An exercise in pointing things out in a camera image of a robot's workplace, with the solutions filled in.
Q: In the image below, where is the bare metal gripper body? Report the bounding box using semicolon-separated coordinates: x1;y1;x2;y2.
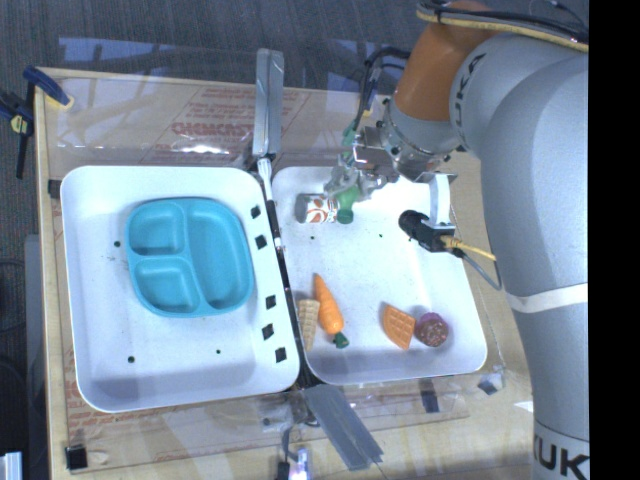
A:
351;116;451;183

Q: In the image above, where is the green bottle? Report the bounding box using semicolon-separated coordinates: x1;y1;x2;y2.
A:
335;184;363;226

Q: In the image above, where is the white and orange can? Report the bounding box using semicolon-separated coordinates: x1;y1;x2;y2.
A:
294;192;339;225

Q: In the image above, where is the white plastic tray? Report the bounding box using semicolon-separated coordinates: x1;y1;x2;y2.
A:
59;164;302;414
270;165;489;387

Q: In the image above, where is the orange carrot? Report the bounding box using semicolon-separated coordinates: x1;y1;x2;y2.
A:
312;272;351;350

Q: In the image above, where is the tan ice cream cone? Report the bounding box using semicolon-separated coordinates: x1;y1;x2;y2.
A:
297;298;322;354

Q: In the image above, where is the brown cardboard board red print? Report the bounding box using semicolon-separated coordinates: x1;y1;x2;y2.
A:
42;80;507;470

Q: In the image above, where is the orange waffle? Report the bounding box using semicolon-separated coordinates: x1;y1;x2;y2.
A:
381;302;418;352

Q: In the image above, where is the blue divided plate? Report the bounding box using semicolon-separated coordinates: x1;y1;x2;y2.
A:
124;196;256;319

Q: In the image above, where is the black cylinder on white bracket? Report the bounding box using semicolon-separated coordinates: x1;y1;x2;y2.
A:
398;171;459;254

